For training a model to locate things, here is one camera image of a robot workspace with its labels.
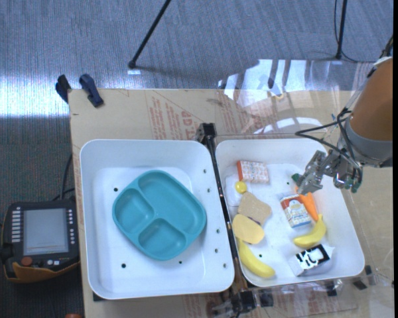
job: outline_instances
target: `display screen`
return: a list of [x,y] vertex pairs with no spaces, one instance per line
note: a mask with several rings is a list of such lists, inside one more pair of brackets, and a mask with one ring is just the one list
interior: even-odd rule
[[65,209],[24,211],[24,255],[68,252]]

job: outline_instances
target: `teal plate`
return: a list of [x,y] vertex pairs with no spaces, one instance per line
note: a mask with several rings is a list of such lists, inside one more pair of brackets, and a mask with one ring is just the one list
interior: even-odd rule
[[205,208],[192,192],[160,170],[133,180],[113,202],[112,217],[140,251],[156,260],[178,256],[206,224]]

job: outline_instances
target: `orange object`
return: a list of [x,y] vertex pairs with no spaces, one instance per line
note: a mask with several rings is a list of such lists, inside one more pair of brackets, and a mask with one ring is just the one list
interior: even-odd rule
[[308,211],[308,214],[311,216],[311,218],[314,219],[314,221],[318,220],[318,212],[317,212],[317,206],[314,201],[314,197],[312,196],[311,192],[308,192],[306,195],[299,194],[300,197],[300,202],[304,204],[305,209]]

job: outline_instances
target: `yellow ball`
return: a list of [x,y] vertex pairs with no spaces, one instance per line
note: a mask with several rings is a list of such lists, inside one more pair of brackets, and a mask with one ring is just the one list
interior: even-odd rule
[[236,182],[236,184],[234,184],[234,188],[240,194],[244,194],[247,191],[247,186],[244,182]]

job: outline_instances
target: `table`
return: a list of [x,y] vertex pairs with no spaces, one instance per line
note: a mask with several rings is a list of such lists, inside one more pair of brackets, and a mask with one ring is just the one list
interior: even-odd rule
[[[253,135],[283,137],[299,129],[332,122],[332,115],[337,115],[352,96],[351,91],[295,91],[276,97],[261,90],[228,93],[221,89],[99,89],[99,94],[104,104],[95,108],[83,89],[68,93],[87,318],[127,314],[131,318],[205,318],[213,317],[211,308],[222,303],[219,293],[94,300],[86,270],[80,174],[80,150],[87,141],[95,138],[192,140],[201,123],[214,123],[217,138],[221,139]],[[393,317],[392,185],[392,168],[369,168],[364,171],[364,182],[357,193],[343,191],[372,273],[354,280],[340,280],[338,295],[334,297],[326,292],[316,295],[306,288],[296,288],[292,293],[275,289],[272,306],[257,307],[242,316],[331,317],[336,312],[337,317]]]

